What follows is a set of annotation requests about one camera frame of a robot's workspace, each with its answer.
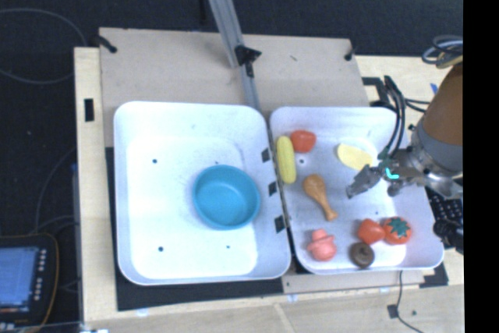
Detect yellow corn cob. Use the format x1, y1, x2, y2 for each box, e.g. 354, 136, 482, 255
275, 135, 298, 185

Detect brown chicken drumstick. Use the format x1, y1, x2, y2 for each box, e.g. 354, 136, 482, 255
302, 173, 339, 223

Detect blue bowl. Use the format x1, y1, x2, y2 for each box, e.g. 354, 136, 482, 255
191, 164, 262, 231

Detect orange tomato with green leaf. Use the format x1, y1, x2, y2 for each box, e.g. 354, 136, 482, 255
381, 216, 413, 246

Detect brown cardboard board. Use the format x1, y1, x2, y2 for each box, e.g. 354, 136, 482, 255
98, 27, 426, 294

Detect pink toy figure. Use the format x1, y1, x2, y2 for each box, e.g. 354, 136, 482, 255
306, 228, 338, 263

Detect yellow toy slice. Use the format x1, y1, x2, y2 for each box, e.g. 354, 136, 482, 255
336, 143, 374, 172

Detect brown doughnut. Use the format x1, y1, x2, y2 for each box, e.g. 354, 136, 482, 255
349, 241, 376, 269

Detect white plastic tray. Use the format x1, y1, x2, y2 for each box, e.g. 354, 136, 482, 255
268, 105, 446, 276
112, 101, 293, 286

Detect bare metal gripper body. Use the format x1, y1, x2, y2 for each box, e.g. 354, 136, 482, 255
378, 147, 464, 197

